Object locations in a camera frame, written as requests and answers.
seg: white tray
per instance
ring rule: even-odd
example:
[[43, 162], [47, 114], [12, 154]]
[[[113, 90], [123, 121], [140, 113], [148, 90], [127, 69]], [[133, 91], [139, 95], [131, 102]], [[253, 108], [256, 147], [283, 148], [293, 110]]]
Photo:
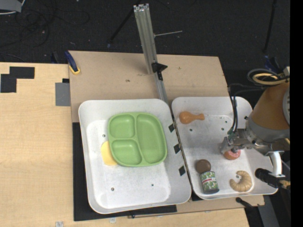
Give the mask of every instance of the white tray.
[[[245, 128], [245, 116], [249, 116], [252, 108], [247, 100], [237, 97], [238, 128]], [[236, 160], [227, 160], [219, 151], [227, 131], [232, 126], [233, 111], [229, 97], [179, 97], [172, 103], [172, 111], [187, 164], [193, 191], [202, 199], [219, 199], [243, 195], [274, 194], [277, 189], [257, 179], [254, 175], [257, 168], [273, 170], [269, 157], [265, 157], [255, 149], [241, 150]], [[195, 120], [182, 124], [179, 115], [182, 111], [193, 114], [203, 113], [205, 120]], [[204, 194], [199, 173], [195, 169], [197, 160], [207, 159], [211, 170], [215, 172], [219, 192]], [[236, 192], [230, 185], [230, 179], [239, 181], [236, 172], [247, 171], [252, 177], [253, 186], [249, 192]]]
[[[158, 117], [166, 137], [166, 159], [155, 166], [107, 166], [101, 156], [101, 145], [108, 140], [107, 124], [115, 114], [146, 112]], [[187, 173], [180, 175], [185, 163], [174, 146], [176, 130], [168, 105], [159, 99], [89, 100], [79, 107], [79, 119], [90, 206], [98, 213], [179, 204], [188, 201], [191, 185]]]

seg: red round object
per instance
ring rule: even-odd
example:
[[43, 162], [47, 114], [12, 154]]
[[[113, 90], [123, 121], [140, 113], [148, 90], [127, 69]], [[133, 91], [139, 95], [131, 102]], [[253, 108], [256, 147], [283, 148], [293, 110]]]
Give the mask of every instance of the red round object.
[[226, 159], [228, 160], [235, 160], [235, 159], [238, 159], [241, 155], [241, 150], [237, 150], [236, 153], [233, 153], [231, 150], [228, 150], [224, 153], [224, 156]]

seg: green plate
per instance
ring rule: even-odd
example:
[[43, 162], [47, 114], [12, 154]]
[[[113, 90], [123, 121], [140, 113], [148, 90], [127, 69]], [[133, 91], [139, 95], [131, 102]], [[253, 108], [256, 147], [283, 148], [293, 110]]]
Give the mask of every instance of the green plate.
[[107, 130], [112, 155], [122, 166], [152, 166], [167, 156], [162, 124], [153, 114], [116, 114]]

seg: wooden table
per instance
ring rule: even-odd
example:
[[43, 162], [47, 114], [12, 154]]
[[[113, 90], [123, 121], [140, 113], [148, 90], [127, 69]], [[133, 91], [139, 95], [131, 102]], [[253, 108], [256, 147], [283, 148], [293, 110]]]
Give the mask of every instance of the wooden table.
[[[81, 74], [77, 76], [69, 72], [67, 64], [0, 63], [0, 74], [9, 74], [11, 66], [35, 68], [34, 79], [17, 79], [16, 93], [0, 93], [2, 226], [52, 227], [56, 221], [63, 221], [64, 226], [69, 227], [113, 226], [107, 218], [73, 221], [72, 122], [78, 121], [77, 107], [83, 100], [92, 97], [148, 98], [151, 95], [157, 97], [157, 93], [151, 86], [154, 85], [153, 79], [144, 72], [144, 57], [141, 54], [71, 54], [81, 68]], [[218, 58], [158, 55], [158, 60], [170, 66], [163, 72], [169, 100], [188, 94], [227, 95]], [[86, 65], [92, 64], [99, 69], [87, 70]], [[195, 70], [199, 68], [199, 71], [190, 70], [190, 65]], [[89, 90], [85, 88], [88, 82], [84, 77], [88, 71], [98, 78], [97, 82], [90, 81], [93, 87], [99, 89], [95, 93], [93, 87]], [[189, 78], [178, 80], [178, 77], [185, 76]], [[56, 106], [55, 83], [67, 78], [71, 81], [71, 106]], [[136, 93], [129, 93], [128, 87], [134, 88]], [[245, 196], [243, 200], [254, 206], [264, 204], [263, 196]], [[178, 205], [177, 210], [177, 213], [161, 217], [118, 217], [114, 226], [249, 226], [243, 206], [234, 198], [189, 201]]]

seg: can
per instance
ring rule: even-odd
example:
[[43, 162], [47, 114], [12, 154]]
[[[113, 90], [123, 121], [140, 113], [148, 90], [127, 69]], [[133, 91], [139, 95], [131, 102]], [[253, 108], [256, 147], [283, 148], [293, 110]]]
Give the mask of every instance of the can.
[[219, 186], [214, 172], [203, 172], [200, 174], [200, 178], [205, 194], [214, 194], [219, 192]]

